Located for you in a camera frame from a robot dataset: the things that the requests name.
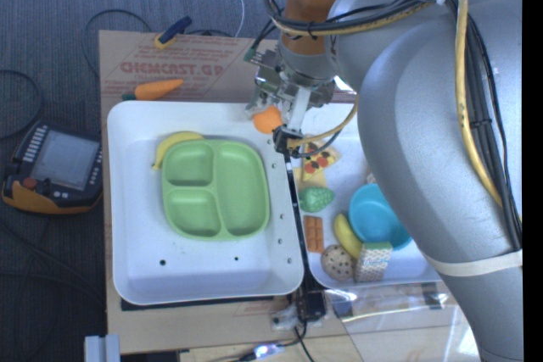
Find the yellow banana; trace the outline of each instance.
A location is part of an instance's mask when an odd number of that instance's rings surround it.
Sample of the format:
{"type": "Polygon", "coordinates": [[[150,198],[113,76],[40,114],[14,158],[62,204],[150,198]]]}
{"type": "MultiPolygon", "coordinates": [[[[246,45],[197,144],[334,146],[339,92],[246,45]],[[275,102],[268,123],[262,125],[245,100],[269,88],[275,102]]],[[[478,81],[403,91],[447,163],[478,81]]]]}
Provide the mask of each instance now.
{"type": "Polygon", "coordinates": [[[153,169],[159,170],[162,165],[162,160],[166,152],[176,143],[185,142],[185,141],[194,141],[198,139],[204,139],[199,133],[194,133],[193,131],[179,131],[174,133],[171,136],[168,136],[164,141],[162,141],[159,146],[156,148],[156,157],[154,159],[153,169]]]}
{"type": "Polygon", "coordinates": [[[351,257],[358,259],[362,249],[362,242],[353,232],[350,223],[344,214],[339,213],[333,221],[333,230],[338,238],[339,244],[351,257]]]}

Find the robotic arm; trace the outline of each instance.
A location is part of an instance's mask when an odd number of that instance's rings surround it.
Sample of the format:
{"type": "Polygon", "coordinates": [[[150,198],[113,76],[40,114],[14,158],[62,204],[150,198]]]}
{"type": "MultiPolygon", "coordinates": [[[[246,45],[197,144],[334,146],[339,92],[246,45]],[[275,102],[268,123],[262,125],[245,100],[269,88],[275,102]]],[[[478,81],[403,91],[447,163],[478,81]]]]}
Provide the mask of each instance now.
{"type": "Polygon", "coordinates": [[[265,5],[282,36],[276,52],[255,42],[248,111],[281,105],[276,150],[297,157],[305,111],[346,82],[367,162],[480,358],[523,360],[522,0],[265,5]]]}

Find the plastic container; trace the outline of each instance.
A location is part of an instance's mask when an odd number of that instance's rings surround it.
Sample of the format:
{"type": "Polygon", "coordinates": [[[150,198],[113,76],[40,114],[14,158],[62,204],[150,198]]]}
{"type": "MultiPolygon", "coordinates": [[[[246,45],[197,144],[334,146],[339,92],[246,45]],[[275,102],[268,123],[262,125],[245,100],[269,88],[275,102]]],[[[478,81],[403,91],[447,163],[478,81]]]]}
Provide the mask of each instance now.
{"type": "Polygon", "coordinates": [[[270,219],[264,166],[260,155],[244,143],[180,142],[166,153],[162,171],[166,219],[185,237],[252,237],[270,219]]]}
{"type": "Polygon", "coordinates": [[[400,250],[411,241],[377,184],[366,184],[355,192],[348,219],[363,242],[389,242],[394,250],[400,250]]]}

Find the white strap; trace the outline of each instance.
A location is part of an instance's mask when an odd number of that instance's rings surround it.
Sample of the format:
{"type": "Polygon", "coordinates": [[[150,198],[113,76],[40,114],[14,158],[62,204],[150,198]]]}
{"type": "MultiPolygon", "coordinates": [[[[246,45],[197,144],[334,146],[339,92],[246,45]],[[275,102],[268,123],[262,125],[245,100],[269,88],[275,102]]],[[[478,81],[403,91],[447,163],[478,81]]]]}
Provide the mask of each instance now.
{"type": "Polygon", "coordinates": [[[479,276],[493,273],[498,270],[510,269],[512,267],[521,267],[523,265],[523,250],[517,252],[506,253],[505,255],[480,259],[471,263],[442,263],[435,259],[431,259],[423,253],[426,260],[442,275],[447,276],[479,276]]]}

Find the carrot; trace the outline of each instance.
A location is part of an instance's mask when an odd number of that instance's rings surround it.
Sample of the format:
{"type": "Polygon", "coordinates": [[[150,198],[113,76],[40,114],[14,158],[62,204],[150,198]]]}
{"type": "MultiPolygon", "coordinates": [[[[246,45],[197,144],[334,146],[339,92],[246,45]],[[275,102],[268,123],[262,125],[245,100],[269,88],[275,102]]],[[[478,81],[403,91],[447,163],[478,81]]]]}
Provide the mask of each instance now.
{"type": "Polygon", "coordinates": [[[167,81],[150,81],[136,86],[134,95],[136,100],[156,100],[173,91],[183,84],[183,79],[171,79],[167,81]]]}

